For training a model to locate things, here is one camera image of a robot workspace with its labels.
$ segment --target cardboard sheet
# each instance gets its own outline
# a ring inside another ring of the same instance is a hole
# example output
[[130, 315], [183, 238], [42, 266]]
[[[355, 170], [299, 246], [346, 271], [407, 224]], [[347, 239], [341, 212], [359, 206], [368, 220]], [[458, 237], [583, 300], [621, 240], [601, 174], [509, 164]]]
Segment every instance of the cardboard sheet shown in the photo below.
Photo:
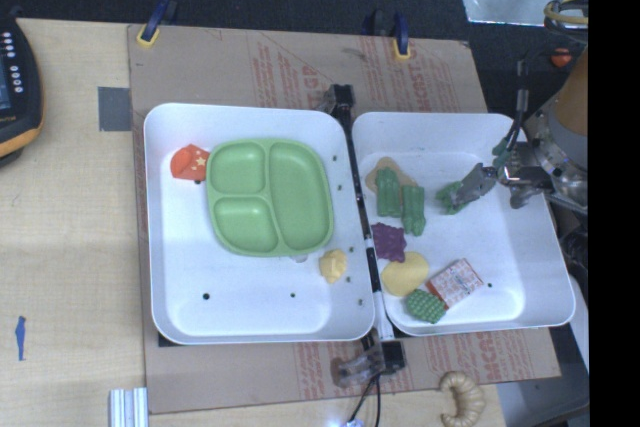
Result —
[[[358, 396], [333, 383], [331, 365], [362, 352], [360, 342], [176, 346], [151, 317], [142, 126], [166, 102], [316, 108], [331, 84], [351, 84], [355, 114], [368, 111], [486, 112], [463, 42], [412, 39], [397, 60], [391, 40], [163, 26], [143, 48], [128, 30], [132, 130], [149, 410], [152, 414]], [[556, 377], [548, 329], [402, 338], [407, 366], [383, 393], [437, 388], [448, 370], [482, 384]]]

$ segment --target device screen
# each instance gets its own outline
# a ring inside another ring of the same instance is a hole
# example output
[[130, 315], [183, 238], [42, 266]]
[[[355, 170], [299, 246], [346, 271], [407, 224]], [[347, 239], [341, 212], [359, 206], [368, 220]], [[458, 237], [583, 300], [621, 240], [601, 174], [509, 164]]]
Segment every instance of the device screen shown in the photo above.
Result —
[[11, 98], [9, 98], [9, 86], [5, 74], [4, 64], [0, 60], [0, 111], [11, 108]]

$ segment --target green plate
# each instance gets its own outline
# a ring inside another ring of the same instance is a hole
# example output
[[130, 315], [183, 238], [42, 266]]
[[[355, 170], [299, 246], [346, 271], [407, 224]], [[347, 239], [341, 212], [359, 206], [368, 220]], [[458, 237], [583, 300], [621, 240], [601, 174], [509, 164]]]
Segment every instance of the green plate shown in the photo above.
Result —
[[289, 139], [241, 139], [207, 160], [209, 214], [218, 239], [248, 256], [294, 256], [333, 233], [329, 183], [318, 154]]

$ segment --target black electronic device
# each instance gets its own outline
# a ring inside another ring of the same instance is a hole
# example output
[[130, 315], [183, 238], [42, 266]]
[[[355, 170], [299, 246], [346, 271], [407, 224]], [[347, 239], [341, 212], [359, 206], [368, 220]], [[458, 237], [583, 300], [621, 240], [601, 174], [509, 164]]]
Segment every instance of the black electronic device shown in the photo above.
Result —
[[36, 60], [14, 16], [0, 18], [0, 167], [42, 130], [44, 94]]

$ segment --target table surface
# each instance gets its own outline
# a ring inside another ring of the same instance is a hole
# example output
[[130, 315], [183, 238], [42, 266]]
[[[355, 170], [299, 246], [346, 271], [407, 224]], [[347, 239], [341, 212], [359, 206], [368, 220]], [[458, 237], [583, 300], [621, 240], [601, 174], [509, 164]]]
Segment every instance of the table surface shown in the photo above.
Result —
[[[0, 169], [3, 425], [106, 426], [109, 391], [145, 386], [131, 132], [101, 131], [98, 88], [129, 87], [127, 25], [22, 19], [45, 125]], [[24, 317], [23, 360], [15, 335]], [[482, 386], [479, 427], [504, 426]], [[342, 425], [357, 398], [152, 415], [151, 426]], [[440, 426], [437, 390], [384, 394], [381, 425]], [[376, 399], [358, 417], [373, 425]]]

